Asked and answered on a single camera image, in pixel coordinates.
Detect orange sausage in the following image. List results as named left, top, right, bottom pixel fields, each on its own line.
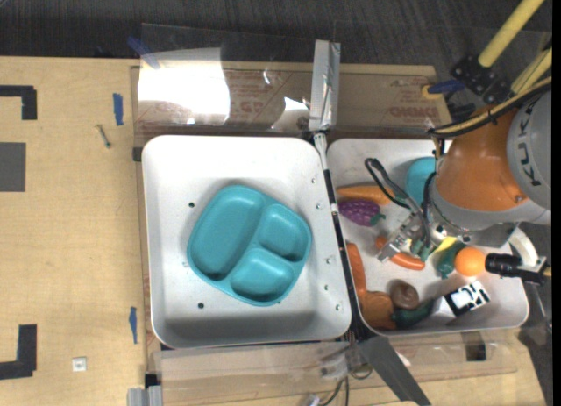
left=374, top=236, right=427, bottom=272

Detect black and white cube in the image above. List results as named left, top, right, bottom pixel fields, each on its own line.
left=443, top=280, right=492, bottom=318

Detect long orange toy food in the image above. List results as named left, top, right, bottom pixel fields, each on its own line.
left=345, top=241, right=370, bottom=305

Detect orange toy bread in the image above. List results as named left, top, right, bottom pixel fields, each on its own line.
left=361, top=290, right=398, bottom=331

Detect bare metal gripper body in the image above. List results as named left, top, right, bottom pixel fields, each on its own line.
left=395, top=212, right=449, bottom=257

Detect orange carrot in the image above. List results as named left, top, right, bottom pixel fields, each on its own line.
left=336, top=184, right=396, bottom=207

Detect orange ball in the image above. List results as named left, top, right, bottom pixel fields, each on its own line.
left=453, top=246, right=487, bottom=277

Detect black cylinder on white bracket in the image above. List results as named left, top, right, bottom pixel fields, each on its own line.
left=484, top=228, right=549, bottom=285

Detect white plastic tray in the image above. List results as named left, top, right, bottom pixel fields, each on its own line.
left=140, top=134, right=353, bottom=350
left=326, top=138, right=530, bottom=338

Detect blue bowl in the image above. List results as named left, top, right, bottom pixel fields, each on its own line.
left=404, top=156, right=439, bottom=198

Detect blue divided plate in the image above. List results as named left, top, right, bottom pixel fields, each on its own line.
left=186, top=183, right=314, bottom=308

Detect brown doughnut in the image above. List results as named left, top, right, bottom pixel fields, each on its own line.
left=389, top=280, right=421, bottom=310

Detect purple grapes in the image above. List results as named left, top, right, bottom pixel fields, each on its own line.
left=337, top=200, right=387, bottom=228

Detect yellow and green toy corn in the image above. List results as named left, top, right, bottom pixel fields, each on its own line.
left=430, top=237, right=466, bottom=280

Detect dark green toy vegetable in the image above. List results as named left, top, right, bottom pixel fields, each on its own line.
left=390, top=297, right=437, bottom=331

